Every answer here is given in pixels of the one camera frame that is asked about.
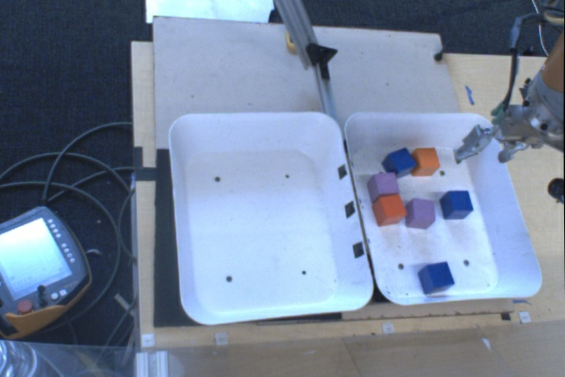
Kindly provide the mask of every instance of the black wire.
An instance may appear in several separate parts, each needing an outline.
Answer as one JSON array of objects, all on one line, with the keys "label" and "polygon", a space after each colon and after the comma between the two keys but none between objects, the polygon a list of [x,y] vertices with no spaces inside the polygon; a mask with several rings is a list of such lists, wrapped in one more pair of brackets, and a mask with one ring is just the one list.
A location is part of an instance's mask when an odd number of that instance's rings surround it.
[{"label": "black wire", "polygon": [[66,323],[67,327],[69,328],[69,331],[71,332],[72,343],[75,345],[79,344],[79,339],[77,337],[77,330],[75,330],[74,325],[72,325],[72,322],[66,313],[63,314],[63,320]]},{"label": "black wire", "polygon": [[124,341],[132,334],[134,323],[132,322],[127,330],[116,340],[116,346],[122,346]]},{"label": "black wire", "polygon": [[[128,171],[128,172],[132,172],[135,171],[135,169],[133,167],[115,167],[113,169],[111,169],[112,172],[120,172],[120,171]],[[95,180],[98,177],[102,177],[102,176],[106,176],[108,174],[108,171],[99,171],[98,173],[94,173],[93,175],[90,175],[88,177],[85,177],[84,179],[80,179],[80,181],[77,181],[76,183],[73,183],[72,186],[73,187],[78,187],[79,185],[83,185],[86,184],[90,181]],[[52,195],[48,200],[47,203],[52,203],[53,201],[57,200],[58,198],[62,197],[63,195],[66,194],[65,190],[62,190],[61,192],[56,193],[55,195]]]},{"label": "black wire", "polygon": [[122,327],[122,324],[125,322],[125,320],[128,317],[130,317],[130,315],[131,315],[133,309],[135,308],[135,306],[137,305],[137,303],[138,303],[138,296],[136,294],[136,296],[133,298],[133,302],[125,310],[124,314],[122,314],[122,317],[120,318],[120,320],[117,322],[114,329],[109,334],[108,339],[106,340],[106,343],[102,346],[102,350],[100,351],[100,355],[98,355],[98,358],[96,359],[96,364],[98,364],[100,362],[100,360],[102,359],[104,354],[108,351],[108,348],[110,347],[110,343],[112,342],[112,339],[114,339],[114,336],[117,334],[118,330]]},{"label": "black wire", "polygon": [[[19,161],[17,163],[14,163],[9,169],[7,169],[4,173],[2,173],[2,175],[0,175],[0,181],[2,181],[4,178],[6,178],[8,175],[10,175],[10,173],[12,173],[13,171],[17,170],[20,167],[23,167],[24,165],[34,162],[34,161],[39,161],[42,159],[48,159],[50,157],[57,157],[59,156],[60,153],[45,153],[42,155],[34,155],[32,157],[27,157],[26,159]],[[70,157],[72,159],[77,159],[80,161],[84,161],[84,162],[88,162],[88,163],[92,163],[102,169],[105,170],[105,173],[109,173],[111,176],[113,176],[115,178],[115,180],[127,191],[129,192],[130,188],[128,187],[128,185],[125,183],[125,181],[117,174],[115,169],[112,169],[109,165],[107,165],[106,163],[98,160],[98,159],[94,159],[93,157],[90,157],[89,155],[79,155],[76,153],[67,153],[66,155],[64,155],[65,157]]]},{"label": "black wire", "polygon": [[129,201],[132,199],[134,193],[135,193],[135,188],[132,188],[130,192],[127,194],[127,197],[125,198],[124,204],[122,205],[122,208],[120,209],[120,214],[117,218],[117,229],[120,233],[120,245],[122,246],[122,250],[132,261],[137,262],[138,260],[137,256],[133,255],[130,249],[125,245],[124,238],[122,238],[122,220],[124,219],[125,208],[127,207]]},{"label": "black wire", "polygon": [[[8,184],[0,185],[0,191],[4,190],[4,189],[11,189],[11,188],[26,188],[26,187],[38,187],[38,186],[41,187],[41,186],[44,186],[45,183],[46,183],[46,181],[25,181],[25,182],[17,182],[17,183],[8,183]],[[106,215],[106,217],[108,218],[108,220],[110,222],[110,225],[112,226],[112,229],[114,230],[114,234],[116,235],[116,244],[117,244],[116,263],[115,263],[114,268],[112,270],[112,274],[111,274],[109,280],[107,281],[106,285],[104,286],[102,291],[98,294],[98,296],[94,299],[94,301],[92,301],[86,308],[81,310],[79,313],[74,314],[73,316],[70,317],[70,320],[73,321],[73,320],[80,318],[81,316],[83,316],[84,314],[89,312],[92,308],[94,308],[100,302],[100,300],[106,295],[106,292],[108,292],[108,289],[110,288],[110,286],[112,285],[112,283],[116,279],[117,271],[118,271],[119,266],[120,266],[120,259],[121,259],[121,256],[122,256],[122,247],[120,246],[120,242],[119,242],[120,234],[119,234],[119,230],[118,230],[117,225],[116,225],[116,221],[114,220],[114,218],[112,217],[112,215],[110,214],[108,209],[97,198],[95,198],[93,195],[91,195],[90,193],[85,192],[83,190],[80,190],[77,187],[73,187],[72,185],[61,184],[61,183],[51,183],[51,185],[53,185],[54,187],[57,187],[57,188],[65,189],[66,191],[69,191],[69,192],[77,193],[77,194],[85,197],[86,199],[90,200],[91,202],[93,202],[94,205],[97,206],[104,213],[104,215]],[[48,332],[53,331],[55,329],[61,328],[63,325],[65,325],[65,322],[60,322],[59,324],[53,325],[53,326],[47,328],[46,330],[43,330],[42,332],[48,333]]]},{"label": "black wire", "polygon": [[502,101],[502,111],[506,111],[509,107],[510,98],[512,98],[512,91],[514,90],[514,84],[516,83],[516,75],[518,74],[518,50],[511,49],[510,55],[512,56],[512,60],[510,62],[510,80],[508,82],[508,92]]},{"label": "black wire", "polygon": [[115,127],[131,126],[131,125],[132,125],[132,123],[128,123],[128,122],[117,122],[117,123],[103,124],[103,125],[100,125],[100,126],[93,128],[93,129],[90,129],[89,131],[86,131],[86,132],[80,134],[76,139],[73,139],[66,147],[63,148],[63,150],[59,153],[59,155],[57,156],[57,158],[53,162],[53,165],[51,166],[51,170],[49,171],[49,174],[47,176],[47,180],[45,181],[45,187],[43,188],[43,195],[41,196],[41,202],[47,202],[47,198],[48,198],[48,194],[49,194],[49,188],[51,186],[51,181],[53,180],[53,176],[55,175],[55,170],[57,169],[57,166],[59,165],[59,163],[63,159],[64,155],[69,151],[69,149],[71,149],[74,145],[76,145],[82,139],[84,139],[84,138],[88,137],[89,135],[92,135],[92,134],[94,134],[98,131],[103,131],[104,129],[111,129],[111,128],[115,128]]}]

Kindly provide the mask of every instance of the black tape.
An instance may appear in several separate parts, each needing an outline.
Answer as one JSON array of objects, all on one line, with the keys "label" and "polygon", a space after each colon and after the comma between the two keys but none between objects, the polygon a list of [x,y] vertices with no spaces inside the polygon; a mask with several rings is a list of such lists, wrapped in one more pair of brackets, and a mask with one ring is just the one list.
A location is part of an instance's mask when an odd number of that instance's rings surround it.
[{"label": "black tape", "polygon": [[157,150],[155,169],[154,326],[199,325],[190,319],[180,301],[177,235],[168,149]]},{"label": "black tape", "polygon": [[143,148],[133,149],[133,165],[135,167],[136,181],[156,181],[157,169],[143,166]]}]

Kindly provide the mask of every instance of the toy block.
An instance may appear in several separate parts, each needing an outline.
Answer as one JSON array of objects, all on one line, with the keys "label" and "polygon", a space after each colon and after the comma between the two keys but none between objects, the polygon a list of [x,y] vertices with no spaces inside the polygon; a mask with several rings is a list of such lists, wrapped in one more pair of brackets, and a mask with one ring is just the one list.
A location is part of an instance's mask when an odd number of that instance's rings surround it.
[{"label": "toy block", "polygon": [[374,218],[379,226],[394,225],[406,216],[400,195],[382,195],[373,203]]},{"label": "toy block", "polygon": [[398,193],[398,183],[394,173],[377,173],[372,175],[367,183],[371,202],[374,203],[381,195],[394,195]]},{"label": "toy block", "polygon": [[406,226],[425,230],[435,222],[435,206],[431,200],[415,198],[406,205]]},{"label": "toy block", "polygon": [[425,294],[441,292],[455,284],[447,262],[428,264],[418,272]]},{"label": "toy block", "polygon": [[446,220],[458,220],[465,218],[473,210],[471,197],[466,190],[454,190],[446,192],[440,198],[441,211]]},{"label": "toy block", "polygon": [[396,177],[402,177],[410,174],[412,169],[416,167],[416,162],[407,148],[399,149],[387,155],[382,166],[388,173],[395,173]]},{"label": "toy block", "polygon": [[434,147],[419,147],[412,153],[416,167],[412,176],[431,176],[440,167],[440,159]]}]

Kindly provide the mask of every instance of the black clip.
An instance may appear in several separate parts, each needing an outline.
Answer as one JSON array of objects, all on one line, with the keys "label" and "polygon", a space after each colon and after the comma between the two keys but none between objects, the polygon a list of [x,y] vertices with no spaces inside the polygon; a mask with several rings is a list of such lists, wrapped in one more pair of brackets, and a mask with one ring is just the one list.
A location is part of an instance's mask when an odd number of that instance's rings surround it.
[{"label": "black clip", "polygon": [[324,80],[329,80],[328,63],[337,54],[337,49],[326,48],[311,42],[306,46],[306,52],[310,57],[310,63],[314,66],[316,64],[320,66],[321,77]]}]

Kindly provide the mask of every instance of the wooden table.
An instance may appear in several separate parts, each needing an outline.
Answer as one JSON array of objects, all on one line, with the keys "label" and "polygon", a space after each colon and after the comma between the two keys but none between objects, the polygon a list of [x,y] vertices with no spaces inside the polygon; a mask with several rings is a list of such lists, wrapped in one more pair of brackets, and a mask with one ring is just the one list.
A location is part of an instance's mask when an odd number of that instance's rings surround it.
[{"label": "wooden table", "polygon": [[[506,92],[509,58],[447,54],[445,61],[453,80],[461,111],[479,113],[489,117],[490,109],[497,105]],[[518,83],[526,77],[535,75],[543,61],[543,58],[538,57],[522,58]],[[472,90],[474,105],[470,103],[466,87]],[[132,44],[132,91],[134,144],[135,147],[142,147],[143,149],[143,166],[152,168],[155,163],[155,128],[153,45],[150,42],[134,42]],[[199,349],[199,353],[202,355],[197,353],[198,357],[195,355],[194,359],[204,359],[205,356],[207,357],[207,352],[204,351],[208,350],[208,346],[214,346],[218,340],[216,334],[222,334],[222,338],[226,337],[223,334],[227,334],[230,345],[239,344],[238,363],[241,364],[241,360],[245,362],[250,359],[249,357],[253,357],[253,350],[261,349],[273,359],[280,355],[280,363],[284,362],[288,365],[287,359],[290,359],[288,354],[290,351],[294,351],[293,347],[298,347],[297,344],[310,344],[304,345],[304,347],[312,347],[312,341],[317,341],[316,344],[327,356],[326,362],[334,362],[335,359],[341,357],[340,353],[345,348],[348,353],[345,358],[342,357],[343,360],[339,358],[340,363],[351,361],[351,363],[357,365],[356,355],[351,352],[351,348],[363,349],[364,347],[380,347],[380,345],[370,340],[367,340],[366,343],[363,341],[360,343],[360,340],[352,340],[351,338],[359,336],[381,337],[383,330],[387,330],[389,325],[392,324],[396,333],[446,332],[444,336],[437,336],[438,334],[429,336],[424,343],[433,342],[432,338],[437,339],[438,337],[440,342],[445,341],[447,337],[445,335],[461,335],[459,332],[467,332],[468,329],[472,329],[474,332],[473,337],[477,335],[477,331],[481,332],[479,335],[490,332],[489,335],[502,338],[498,346],[498,352],[502,353],[501,350],[506,347],[503,338],[510,338],[512,332],[508,331],[502,336],[501,332],[506,332],[511,328],[514,329],[512,331],[521,332],[520,335],[523,335],[524,328],[527,328],[520,325],[520,316],[517,313],[513,313],[510,320],[501,318],[501,312],[514,309],[515,312],[526,312],[527,315],[525,317],[523,315],[523,319],[527,320],[529,316],[531,325],[536,326],[535,332],[530,329],[528,333],[537,338],[538,341],[543,339],[540,347],[543,346],[544,348],[544,357],[547,358],[547,354],[550,354],[552,359],[558,358],[562,362],[563,358],[559,348],[552,338],[560,336],[559,332],[562,331],[554,328],[555,322],[558,322],[559,325],[565,325],[563,205],[552,200],[546,191],[547,183],[551,179],[563,175],[562,154],[546,147],[540,150],[528,150],[516,155],[515,160],[508,164],[508,168],[516,189],[516,196],[523,211],[524,220],[531,234],[531,241],[542,268],[543,284],[538,295],[529,300],[521,301],[494,300],[488,302],[490,305],[481,305],[485,301],[470,301],[460,306],[456,305],[451,310],[452,312],[440,310],[435,313],[433,308],[425,307],[423,310],[410,312],[408,317],[405,315],[407,312],[403,310],[403,307],[390,304],[390,306],[385,307],[382,314],[367,315],[366,317],[370,317],[370,320],[362,320],[363,315],[351,313],[345,315],[343,320],[334,322],[283,323],[277,325],[243,323],[217,327],[154,327],[155,187],[154,182],[138,181],[135,207],[137,227],[134,228],[134,246],[137,246],[138,254],[138,315],[141,347],[173,349],[198,346],[202,348]],[[483,306],[485,309],[477,308],[477,306]],[[355,345],[351,345],[348,341],[353,341]],[[253,344],[253,346],[246,347],[246,344]],[[281,347],[270,349],[269,344],[280,344]],[[527,347],[524,345],[524,347],[528,351],[533,350],[531,344]],[[279,368],[281,375],[288,375],[283,373],[283,370],[287,369],[285,366]],[[273,371],[271,365],[265,365],[265,369]],[[323,367],[316,366],[316,370],[320,372],[320,375],[327,375],[321,371]],[[359,371],[354,375],[365,374]]]}]

